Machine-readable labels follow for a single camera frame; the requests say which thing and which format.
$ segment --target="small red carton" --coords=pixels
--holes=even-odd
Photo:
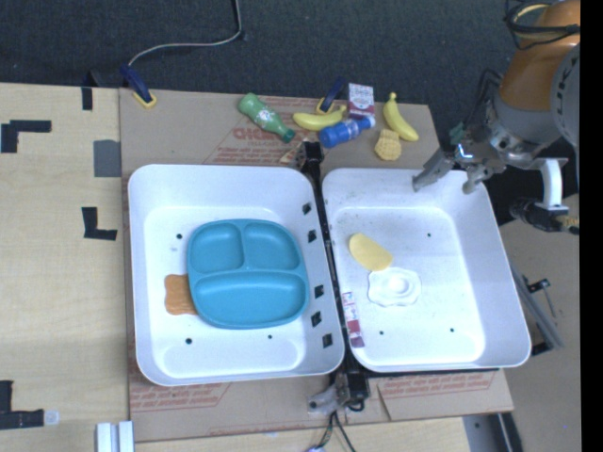
[[[373,87],[348,84],[348,114],[353,119],[375,115]]]

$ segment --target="cardboard sheet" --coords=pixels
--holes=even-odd
[[[122,189],[126,297],[128,300],[130,418],[137,442],[324,427],[327,418],[309,413],[307,398],[324,391],[328,377],[272,379],[186,387],[160,387],[138,370],[134,350],[127,182],[147,164],[291,165],[304,139],[291,120],[298,110],[312,112],[318,99],[260,96],[296,130],[284,144],[240,114],[240,95],[154,90],[157,104],[143,108],[128,89],[120,89]],[[402,105],[405,119],[420,135],[403,143],[396,161],[382,161],[373,147],[384,127],[382,103],[375,104],[377,125],[356,140],[326,153],[323,175],[339,167],[420,169],[437,149],[429,109]],[[413,375],[371,379],[371,397],[362,412],[347,412],[348,424],[364,424],[506,412],[513,403],[502,371]]]

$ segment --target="black cable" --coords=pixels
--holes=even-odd
[[[206,42],[206,43],[164,43],[161,45],[156,45],[155,47],[151,47],[149,49],[143,50],[142,52],[139,52],[138,54],[133,56],[130,59],[130,61],[128,62],[128,67],[132,67],[134,62],[136,62],[139,58],[146,56],[148,54],[151,54],[152,52],[155,52],[157,50],[163,50],[163,49],[167,49],[167,48],[180,48],[180,47],[216,47],[218,45],[223,45],[225,43],[229,43],[231,41],[238,39],[243,34],[243,23],[241,20],[241,13],[240,13],[238,0],[232,0],[232,3],[233,3],[233,9],[235,12],[237,29],[236,29],[235,34],[233,34],[228,39],[211,41],[211,42]]]
[[[353,447],[353,445],[350,442],[350,438],[348,437],[348,434],[343,429],[343,426],[341,425],[341,422],[339,422],[339,416],[337,415],[337,411],[333,412],[333,414],[334,414],[334,417],[335,417],[335,422],[337,423],[337,426],[339,427],[339,430],[341,431],[341,435],[343,435],[343,438],[346,440],[346,444],[348,444],[348,447],[350,448],[350,451],[351,452],[356,452],[356,449]]]
[[[341,422],[339,421],[339,416],[337,415],[337,411],[331,413],[331,415],[329,416],[329,425],[327,426],[324,433],[322,434],[322,438],[320,439],[320,442],[318,444],[314,445],[312,448],[310,448],[310,450],[316,450],[316,449],[323,448],[331,440],[331,437],[333,436],[333,420],[335,420],[335,423],[337,424],[337,428],[339,428],[341,435],[343,435],[343,438],[346,441],[346,444],[348,445],[350,452],[356,452],[356,449],[351,444],[350,437],[348,437],[348,434],[343,429],[343,426],[341,425]]]
[[[350,409],[352,412],[361,412],[365,409],[365,401],[364,400],[360,400],[358,402],[358,404],[348,404],[348,409]]]
[[[465,127],[469,123],[471,123],[471,121],[473,121],[473,118],[475,117],[475,114],[476,114],[478,108],[480,107],[481,104],[483,104],[485,96],[487,95],[488,87],[500,85],[501,80],[502,80],[502,75],[493,71],[492,69],[485,69],[481,73],[480,81],[478,83],[478,91],[476,94],[474,104],[471,107],[471,110],[469,111],[469,113],[467,114],[467,117],[464,119]]]
[[[557,40],[565,39],[571,35],[580,33],[578,24],[563,26],[534,26],[519,24],[520,17],[539,9],[547,9],[551,4],[544,2],[534,2],[528,0],[506,0],[505,16],[503,22],[513,36],[513,43],[519,50],[528,50],[535,45],[552,43]],[[519,39],[532,40],[531,43],[522,46]]]

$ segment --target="toy banana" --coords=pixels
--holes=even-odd
[[[389,101],[383,105],[383,116],[389,128],[396,131],[401,138],[411,142],[418,140],[416,130],[399,113],[396,92],[390,93]]]
[[[302,129],[308,131],[320,131],[330,125],[335,125],[343,119],[343,114],[346,111],[346,107],[341,105],[337,110],[329,112],[328,114],[310,114],[307,112],[295,112],[293,121],[298,124]]]

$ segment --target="blue divided plate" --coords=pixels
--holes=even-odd
[[[215,327],[284,325],[310,298],[295,238],[271,221],[228,219],[197,228],[188,241],[187,270],[197,313]]]

